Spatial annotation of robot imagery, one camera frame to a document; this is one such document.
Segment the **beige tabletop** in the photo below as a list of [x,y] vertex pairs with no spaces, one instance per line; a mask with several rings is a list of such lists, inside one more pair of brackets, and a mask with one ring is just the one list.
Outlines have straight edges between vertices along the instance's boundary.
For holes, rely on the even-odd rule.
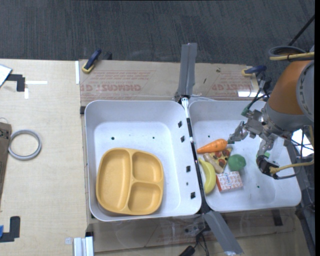
[[[84,172],[80,88],[74,61],[0,59],[12,74],[25,77],[28,99],[16,82],[0,89],[0,118],[12,131],[30,129],[42,141],[40,154],[27,161],[8,156],[0,205],[0,225],[9,232],[10,217],[19,216],[20,236],[0,243],[0,255],[71,256],[72,238],[84,237],[87,206]],[[36,140],[21,135],[12,143],[20,155],[32,153]],[[247,256],[309,255],[298,218],[290,232],[241,237]],[[179,255],[186,244],[109,251],[97,255]],[[210,255],[225,255],[217,241],[207,243]],[[198,246],[195,255],[205,255]]]

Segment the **yellow divided plate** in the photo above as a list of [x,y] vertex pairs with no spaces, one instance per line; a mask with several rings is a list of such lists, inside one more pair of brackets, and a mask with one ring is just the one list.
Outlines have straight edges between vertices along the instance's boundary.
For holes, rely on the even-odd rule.
[[148,215],[162,201],[164,170],[153,154],[131,148],[113,148],[102,156],[96,178],[96,197],[106,210]]

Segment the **yellow banana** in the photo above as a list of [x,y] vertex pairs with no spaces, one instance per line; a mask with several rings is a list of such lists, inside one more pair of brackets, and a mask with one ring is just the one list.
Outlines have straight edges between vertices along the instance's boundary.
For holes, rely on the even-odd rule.
[[207,195],[214,189],[216,185],[216,171],[211,163],[206,162],[201,158],[199,158],[199,163],[201,164],[205,174],[204,192]]

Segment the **black cable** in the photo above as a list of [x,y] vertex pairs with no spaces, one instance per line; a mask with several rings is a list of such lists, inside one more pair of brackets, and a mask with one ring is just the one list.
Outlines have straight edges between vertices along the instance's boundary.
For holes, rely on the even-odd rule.
[[288,46],[292,46],[295,41],[301,36],[301,34],[307,29],[307,27],[314,21],[316,14],[314,14],[311,19],[304,25],[304,27],[299,31],[299,33],[291,40]]

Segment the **dark floor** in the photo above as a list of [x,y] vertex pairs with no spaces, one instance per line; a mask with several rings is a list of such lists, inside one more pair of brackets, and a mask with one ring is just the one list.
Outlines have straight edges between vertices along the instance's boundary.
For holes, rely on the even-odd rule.
[[[87,59],[96,48],[114,60],[179,62],[198,43],[197,62],[266,65],[276,81],[287,45],[315,14],[315,0],[76,1],[0,0],[0,58]],[[315,43],[313,22],[294,46]]]

